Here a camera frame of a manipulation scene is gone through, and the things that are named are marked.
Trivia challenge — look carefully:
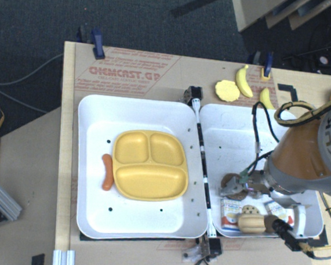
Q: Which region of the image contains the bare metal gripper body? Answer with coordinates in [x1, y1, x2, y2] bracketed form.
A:
[242, 169, 297, 206]

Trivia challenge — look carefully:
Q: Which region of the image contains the white and orange carton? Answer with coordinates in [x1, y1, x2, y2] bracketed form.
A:
[217, 198, 244, 232]

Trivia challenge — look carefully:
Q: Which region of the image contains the chocolate chip cookie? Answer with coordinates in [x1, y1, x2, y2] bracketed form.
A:
[241, 204, 260, 217]

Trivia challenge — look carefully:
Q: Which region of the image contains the white and yellow packet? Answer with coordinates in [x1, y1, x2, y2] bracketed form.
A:
[262, 200, 297, 226]

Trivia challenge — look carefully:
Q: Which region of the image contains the tan bread roll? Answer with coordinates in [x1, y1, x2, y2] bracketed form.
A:
[236, 211, 278, 237]

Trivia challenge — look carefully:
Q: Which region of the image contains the thin black and white rod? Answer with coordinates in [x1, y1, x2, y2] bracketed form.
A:
[179, 98, 230, 239]

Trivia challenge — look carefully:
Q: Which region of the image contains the white plastic tray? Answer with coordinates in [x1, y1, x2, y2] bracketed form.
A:
[66, 92, 220, 250]
[187, 102, 331, 247]

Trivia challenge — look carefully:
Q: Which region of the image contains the yellow divided plate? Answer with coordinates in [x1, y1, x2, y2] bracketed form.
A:
[108, 126, 194, 206]

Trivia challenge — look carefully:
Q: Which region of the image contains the yellow banana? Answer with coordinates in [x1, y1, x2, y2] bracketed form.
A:
[257, 86, 278, 110]
[234, 63, 257, 99]

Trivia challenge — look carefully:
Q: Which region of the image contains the yellow round biscuit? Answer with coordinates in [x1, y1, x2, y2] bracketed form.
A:
[213, 78, 242, 103]

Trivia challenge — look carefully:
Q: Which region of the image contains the orange sausage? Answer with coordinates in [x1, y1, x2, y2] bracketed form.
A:
[98, 153, 117, 192]

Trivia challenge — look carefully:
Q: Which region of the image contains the brown cardboard board red print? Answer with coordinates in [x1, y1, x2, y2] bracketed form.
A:
[54, 42, 331, 265]

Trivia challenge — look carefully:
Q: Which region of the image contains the black cylinder on white bracket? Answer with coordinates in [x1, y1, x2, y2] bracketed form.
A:
[269, 201, 308, 253]

